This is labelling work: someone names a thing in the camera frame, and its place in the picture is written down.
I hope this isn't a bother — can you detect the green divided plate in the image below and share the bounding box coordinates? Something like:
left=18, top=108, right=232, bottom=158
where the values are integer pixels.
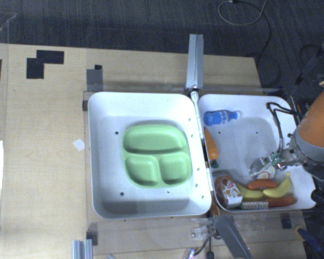
left=121, top=124, right=193, bottom=189

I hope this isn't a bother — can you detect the green and white packet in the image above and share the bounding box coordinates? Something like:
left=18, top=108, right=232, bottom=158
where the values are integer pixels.
left=239, top=200, right=269, bottom=210

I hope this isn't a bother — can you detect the white plastic tray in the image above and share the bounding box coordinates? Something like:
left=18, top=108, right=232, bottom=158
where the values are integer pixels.
left=87, top=91, right=213, bottom=220
left=198, top=93, right=318, bottom=213

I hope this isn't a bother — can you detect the red sausage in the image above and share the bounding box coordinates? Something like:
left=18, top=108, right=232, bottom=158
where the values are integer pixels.
left=265, top=195, right=298, bottom=208
left=246, top=178, right=279, bottom=191

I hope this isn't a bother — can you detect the small white orange carton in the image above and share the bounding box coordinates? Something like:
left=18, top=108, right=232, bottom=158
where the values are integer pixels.
left=255, top=163, right=276, bottom=180

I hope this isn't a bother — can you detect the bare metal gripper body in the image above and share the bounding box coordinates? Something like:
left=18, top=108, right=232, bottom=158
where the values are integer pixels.
left=265, top=147, right=305, bottom=170

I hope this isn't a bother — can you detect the white and brown printed carton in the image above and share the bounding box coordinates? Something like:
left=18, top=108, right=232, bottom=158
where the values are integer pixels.
left=213, top=174, right=244, bottom=210

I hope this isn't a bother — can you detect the yellow banana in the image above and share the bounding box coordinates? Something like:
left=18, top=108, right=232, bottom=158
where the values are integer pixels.
left=235, top=182, right=265, bottom=202
left=262, top=172, right=292, bottom=199

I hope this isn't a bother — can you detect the blue plastic bottle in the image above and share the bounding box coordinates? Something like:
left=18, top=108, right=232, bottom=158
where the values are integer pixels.
left=202, top=110, right=241, bottom=127

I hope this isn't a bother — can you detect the orange carrot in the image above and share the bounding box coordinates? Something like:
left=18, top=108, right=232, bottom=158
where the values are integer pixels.
left=203, top=127, right=220, bottom=169

